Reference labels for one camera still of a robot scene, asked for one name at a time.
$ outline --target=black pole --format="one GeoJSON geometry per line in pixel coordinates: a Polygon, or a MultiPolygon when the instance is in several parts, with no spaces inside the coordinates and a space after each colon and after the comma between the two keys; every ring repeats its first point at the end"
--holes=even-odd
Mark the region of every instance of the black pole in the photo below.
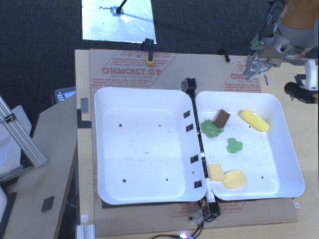
{"type": "Polygon", "coordinates": [[[122,7],[125,5],[125,3],[127,2],[127,0],[124,0],[122,3],[121,3],[121,5],[120,5],[120,7],[117,7],[116,8],[116,14],[120,14],[121,13],[121,10],[122,10],[122,7]]]}

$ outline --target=yellow corn cob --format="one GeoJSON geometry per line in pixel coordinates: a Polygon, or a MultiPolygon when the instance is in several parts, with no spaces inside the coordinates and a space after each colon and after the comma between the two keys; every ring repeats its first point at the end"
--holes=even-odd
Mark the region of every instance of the yellow corn cob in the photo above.
{"type": "Polygon", "coordinates": [[[245,122],[254,127],[260,132],[266,132],[269,130],[269,125],[262,118],[256,114],[250,112],[249,110],[242,110],[240,116],[245,122]]]}

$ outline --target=tray with toy food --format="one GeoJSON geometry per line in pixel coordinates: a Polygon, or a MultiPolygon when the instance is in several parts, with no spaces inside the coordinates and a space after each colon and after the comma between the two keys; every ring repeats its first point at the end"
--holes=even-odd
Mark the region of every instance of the tray with toy food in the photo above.
{"type": "Polygon", "coordinates": [[[303,178],[274,96],[205,91],[195,100],[198,121],[192,99],[180,90],[106,87],[95,94],[103,201],[189,202],[209,188],[226,201],[302,194],[303,178]]]}

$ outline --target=dark floor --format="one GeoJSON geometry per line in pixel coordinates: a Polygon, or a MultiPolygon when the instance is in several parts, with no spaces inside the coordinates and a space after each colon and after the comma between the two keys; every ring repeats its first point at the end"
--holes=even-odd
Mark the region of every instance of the dark floor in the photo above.
{"type": "MultiPolygon", "coordinates": [[[[248,55],[269,0],[151,1],[156,51],[216,54],[225,47],[248,55]]],[[[75,49],[140,49],[82,40],[81,12],[81,0],[0,0],[0,95],[11,108],[22,105],[31,121],[52,105],[54,90],[75,85],[75,49]]],[[[318,50],[309,57],[318,58],[318,50]]]]}

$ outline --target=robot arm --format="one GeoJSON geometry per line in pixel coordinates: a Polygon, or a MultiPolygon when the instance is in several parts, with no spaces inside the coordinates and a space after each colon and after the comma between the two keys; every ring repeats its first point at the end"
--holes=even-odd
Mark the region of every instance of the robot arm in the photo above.
{"type": "MultiPolygon", "coordinates": [[[[248,56],[244,77],[246,79],[258,78],[262,72],[266,72],[272,67],[280,67],[281,62],[289,62],[293,65],[304,65],[309,67],[308,59],[303,57],[316,46],[318,46],[318,15],[319,0],[271,0],[268,19],[274,11],[275,2],[280,1],[285,4],[281,16],[277,19],[271,37],[258,36],[255,40],[256,52],[253,56],[248,56]]],[[[318,90],[314,89],[317,82],[316,65],[311,64],[311,70],[307,69],[307,82],[305,86],[300,86],[304,95],[308,91],[309,98],[299,100],[305,103],[318,103],[318,99],[313,95],[318,95],[318,90]]],[[[291,84],[285,89],[292,97],[291,84]]]]}

